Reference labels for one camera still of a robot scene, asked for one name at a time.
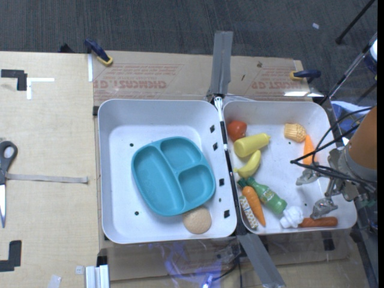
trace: yellow banana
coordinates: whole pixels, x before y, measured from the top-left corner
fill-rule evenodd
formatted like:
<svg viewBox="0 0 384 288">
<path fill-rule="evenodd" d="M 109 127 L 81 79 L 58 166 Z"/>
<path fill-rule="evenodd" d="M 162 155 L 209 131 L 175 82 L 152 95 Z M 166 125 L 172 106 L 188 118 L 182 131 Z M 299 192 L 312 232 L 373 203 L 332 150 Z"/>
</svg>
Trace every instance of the yellow banana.
<svg viewBox="0 0 384 288">
<path fill-rule="evenodd" d="M 240 177 L 247 179 L 248 177 L 255 174 L 255 172 L 260 166 L 261 158 L 262 153 L 260 152 L 260 150 L 255 151 L 247 161 L 246 165 L 243 166 L 241 169 L 235 169 L 235 172 L 239 174 Z"/>
<path fill-rule="evenodd" d="M 233 144 L 235 154 L 239 157 L 246 157 L 258 149 L 268 145 L 271 137 L 266 133 L 258 133 L 253 136 L 242 137 Z"/>
</svg>

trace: orange carrot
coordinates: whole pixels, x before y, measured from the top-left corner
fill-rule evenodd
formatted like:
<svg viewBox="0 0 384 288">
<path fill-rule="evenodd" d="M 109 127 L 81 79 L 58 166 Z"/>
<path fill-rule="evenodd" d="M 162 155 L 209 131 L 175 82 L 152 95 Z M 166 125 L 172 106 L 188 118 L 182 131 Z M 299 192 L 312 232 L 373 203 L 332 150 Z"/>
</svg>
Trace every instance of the orange carrot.
<svg viewBox="0 0 384 288">
<path fill-rule="evenodd" d="M 323 217 L 316 220 L 312 218 L 304 218 L 300 227 L 322 227 L 322 226 L 336 226 L 338 220 L 336 217 Z"/>
<path fill-rule="evenodd" d="M 305 137 L 305 142 L 304 142 L 304 154 L 303 155 L 309 154 L 310 152 L 313 152 L 313 151 L 314 151 L 314 146 L 313 146 L 311 137 L 309 136 L 309 134 L 307 134 L 307 136 Z M 311 165 L 312 164 L 312 156 L 313 155 L 305 157 L 302 160 L 302 162 L 308 166 Z"/>
<path fill-rule="evenodd" d="M 265 217 L 262 209 L 262 204 L 260 203 L 260 199 L 257 196 L 257 193 L 254 188 L 250 187 L 249 185 L 245 186 L 242 189 L 242 195 L 244 195 L 247 199 L 248 204 L 250 205 L 251 210 L 254 216 L 258 219 L 259 223 L 262 226 L 265 226 Z"/>
</svg>

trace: wooden surface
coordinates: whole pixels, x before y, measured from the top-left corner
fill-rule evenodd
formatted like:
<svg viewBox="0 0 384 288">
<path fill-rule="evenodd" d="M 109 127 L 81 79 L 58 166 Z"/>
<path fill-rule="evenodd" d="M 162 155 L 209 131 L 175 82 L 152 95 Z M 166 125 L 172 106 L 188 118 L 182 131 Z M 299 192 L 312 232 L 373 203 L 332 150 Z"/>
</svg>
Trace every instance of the wooden surface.
<svg viewBox="0 0 384 288">
<path fill-rule="evenodd" d="M 87 55 L 0 52 L 1 69 L 24 70 L 32 99 L 16 79 L 0 78 L 0 138 L 19 149 L 10 173 L 89 178 L 87 184 L 7 181 L 7 222 L 0 228 L 0 260 L 10 241 L 22 241 L 21 266 L 0 272 L 0 286 L 83 287 L 76 266 L 95 265 L 98 254 L 93 88 Z"/>
</svg>

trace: white tray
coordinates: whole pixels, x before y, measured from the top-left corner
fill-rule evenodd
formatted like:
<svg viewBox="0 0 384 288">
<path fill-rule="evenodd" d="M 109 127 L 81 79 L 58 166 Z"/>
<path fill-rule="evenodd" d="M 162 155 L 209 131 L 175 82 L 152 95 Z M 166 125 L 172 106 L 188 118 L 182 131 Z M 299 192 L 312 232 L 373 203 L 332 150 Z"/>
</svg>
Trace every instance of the white tray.
<svg viewBox="0 0 384 288">
<path fill-rule="evenodd" d="M 99 108 L 98 123 L 101 216 L 104 233 L 111 241 L 133 244 L 223 238 L 233 233 L 235 204 L 218 112 L 213 105 L 206 101 L 109 100 Z M 204 204 L 212 226 L 203 234 L 190 233 L 181 215 L 154 213 L 142 199 L 131 173 L 131 158 L 140 147 L 173 136 L 192 140 L 216 178 L 215 193 Z"/>
<path fill-rule="evenodd" d="M 270 186 L 290 206 L 300 206 L 305 217 L 309 217 L 316 201 L 324 197 L 329 179 L 321 177 L 315 182 L 296 185 L 296 179 L 301 176 L 304 168 L 290 164 L 303 156 L 304 143 L 296 143 L 284 137 L 285 123 L 299 123 L 303 125 L 311 136 L 314 146 L 318 144 L 322 136 L 330 127 L 328 116 L 323 108 L 307 101 L 230 101 L 224 105 L 223 115 L 225 123 L 232 120 L 241 120 L 248 124 L 246 134 L 267 133 L 271 136 L 269 145 L 263 147 L 262 162 L 253 177 L 260 184 Z M 327 135 L 323 144 L 333 139 L 331 133 Z M 317 159 L 321 165 L 329 166 L 327 157 L 330 150 L 335 148 L 331 145 L 317 153 Z M 228 149 L 232 167 L 240 168 L 245 162 L 233 152 L 233 142 L 228 139 Z M 257 230 L 252 230 L 244 213 L 243 223 L 252 232 L 267 235 L 275 233 L 304 232 L 322 229 L 346 229 L 352 227 L 357 221 L 357 212 L 353 202 L 344 200 L 341 194 L 332 197 L 338 209 L 330 212 L 327 216 L 338 218 L 336 227 L 313 227 L 313 228 L 288 228 L 280 225 L 280 218 L 274 215 L 268 208 L 263 208 L 266 227 L 259 225 Z"/>
</svg>

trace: scissors blade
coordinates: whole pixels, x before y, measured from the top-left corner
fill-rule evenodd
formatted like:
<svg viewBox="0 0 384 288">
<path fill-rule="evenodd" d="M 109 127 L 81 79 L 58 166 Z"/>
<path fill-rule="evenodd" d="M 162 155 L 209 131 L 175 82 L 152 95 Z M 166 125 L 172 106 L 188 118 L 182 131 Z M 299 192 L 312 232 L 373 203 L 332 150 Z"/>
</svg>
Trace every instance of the scissors blade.
<svg viewBox="0 0 384 288">
<path fill-rule="evenodd" d="M 0 212 L 2 228 L 5 227 L 5 184 L 0 185 Z"/>
</svg>

